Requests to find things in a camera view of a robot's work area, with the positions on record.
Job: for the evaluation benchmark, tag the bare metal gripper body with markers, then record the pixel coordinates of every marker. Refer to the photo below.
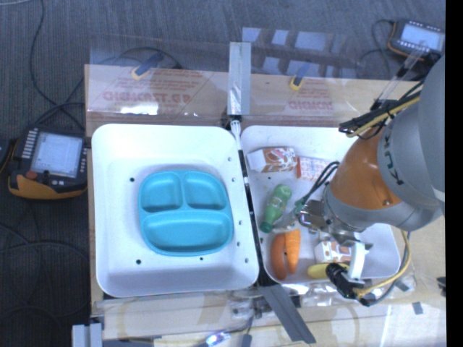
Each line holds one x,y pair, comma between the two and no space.
314,215

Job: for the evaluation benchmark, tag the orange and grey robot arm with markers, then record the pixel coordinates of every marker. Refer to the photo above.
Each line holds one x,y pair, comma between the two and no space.
365,179

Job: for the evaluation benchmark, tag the white plastic tray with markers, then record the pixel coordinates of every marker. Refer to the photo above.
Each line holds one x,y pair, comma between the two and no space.
314,197
119,208

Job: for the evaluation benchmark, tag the small white and brown carton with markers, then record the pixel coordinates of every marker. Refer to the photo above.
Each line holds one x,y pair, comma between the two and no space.
327,251

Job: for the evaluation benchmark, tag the orange carrot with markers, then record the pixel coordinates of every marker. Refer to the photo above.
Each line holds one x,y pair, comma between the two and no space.
293,248

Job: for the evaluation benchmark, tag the green plastic bottle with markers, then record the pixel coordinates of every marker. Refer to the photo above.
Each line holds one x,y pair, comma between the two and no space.
275,204

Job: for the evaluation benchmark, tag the red and white packet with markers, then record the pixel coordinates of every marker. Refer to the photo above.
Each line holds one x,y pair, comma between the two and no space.
311,168

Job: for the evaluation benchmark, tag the yellow banana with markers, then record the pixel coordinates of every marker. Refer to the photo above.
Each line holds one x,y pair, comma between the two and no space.
316,270

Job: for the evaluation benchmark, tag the orange sausage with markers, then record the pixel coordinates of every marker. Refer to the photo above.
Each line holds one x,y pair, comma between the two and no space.
278,259

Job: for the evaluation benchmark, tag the orange and white carton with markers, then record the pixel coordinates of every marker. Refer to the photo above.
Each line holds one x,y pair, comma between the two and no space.
271,159

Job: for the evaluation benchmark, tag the blue divided plate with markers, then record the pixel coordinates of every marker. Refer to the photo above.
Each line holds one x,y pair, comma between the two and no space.
184,215

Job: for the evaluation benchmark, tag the brown cardboard board red print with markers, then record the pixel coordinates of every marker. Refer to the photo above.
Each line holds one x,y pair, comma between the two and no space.
202,96

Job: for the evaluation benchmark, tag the black cylinder on white bracket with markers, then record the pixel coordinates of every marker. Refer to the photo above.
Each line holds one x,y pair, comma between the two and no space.
356,262

